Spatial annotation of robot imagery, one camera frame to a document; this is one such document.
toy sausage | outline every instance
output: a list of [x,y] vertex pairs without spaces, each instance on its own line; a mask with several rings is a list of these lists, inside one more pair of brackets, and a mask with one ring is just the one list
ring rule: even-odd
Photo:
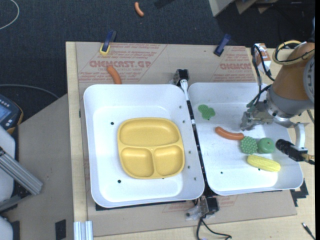
[[235,141],[240,141],[242,140],[245,136],[243,133],[232,133],[229,131],[226,131],[222,127],[218,126],[215,128],[215,132],[220,135],[223,138],[226,138],[228,140],[235,140]]
[[106,68],[106,71],[111,75],[115,84],[117,84],[117,85],[122,84],[120,75],[118,74],[118,72],[115,70],[115,68],[113,66],[108,66]]
[[145,15],[145,13],[140,9],[138,2],[134,3],[134,9],[140,17],[143,17]]

